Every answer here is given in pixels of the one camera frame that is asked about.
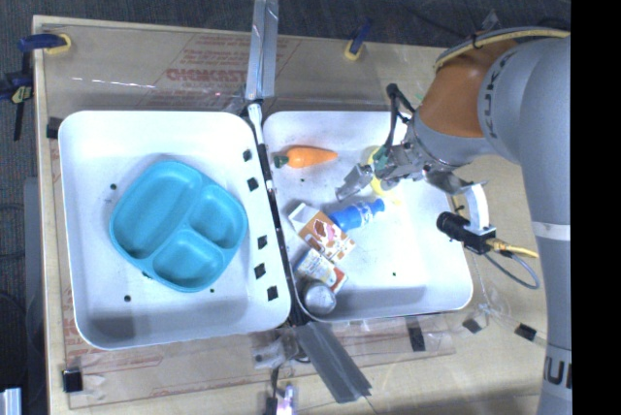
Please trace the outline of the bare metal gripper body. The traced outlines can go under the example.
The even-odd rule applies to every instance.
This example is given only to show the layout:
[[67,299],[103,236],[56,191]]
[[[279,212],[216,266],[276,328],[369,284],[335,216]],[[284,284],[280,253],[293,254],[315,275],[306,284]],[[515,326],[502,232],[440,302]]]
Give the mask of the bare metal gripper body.
[[425,149],[414,143],[380,146],[372,155],[378,179],[420,179],[431,171],[431,160]]

